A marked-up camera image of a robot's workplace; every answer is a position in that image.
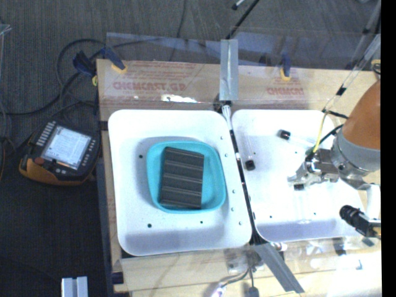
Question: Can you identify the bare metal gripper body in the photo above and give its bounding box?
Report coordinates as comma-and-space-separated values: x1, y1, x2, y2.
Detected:
304, 148, 381, 192

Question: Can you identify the brown cardboard board red print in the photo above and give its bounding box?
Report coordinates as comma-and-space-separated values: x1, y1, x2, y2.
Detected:
95, 59, 381, 293

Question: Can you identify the white plastic tray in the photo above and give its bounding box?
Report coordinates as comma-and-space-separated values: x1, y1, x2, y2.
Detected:
107, 108, 253, 257
231, 108, 369, 244

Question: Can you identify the blue plate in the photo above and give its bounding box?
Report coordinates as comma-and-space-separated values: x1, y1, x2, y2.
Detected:
145, 140, 228, 214

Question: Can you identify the clear tube with black cap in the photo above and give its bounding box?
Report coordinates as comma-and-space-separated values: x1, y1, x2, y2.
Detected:
292, 182, 310, 225
243, 131, 257, 171
279, 129, 314, 147

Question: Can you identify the dark grey ribbed block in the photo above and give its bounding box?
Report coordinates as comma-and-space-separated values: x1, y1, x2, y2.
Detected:
158, 146, 205, 210

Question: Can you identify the black cylinder on white bracket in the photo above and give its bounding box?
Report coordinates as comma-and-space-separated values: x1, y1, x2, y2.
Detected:
339, 184, 381, 238

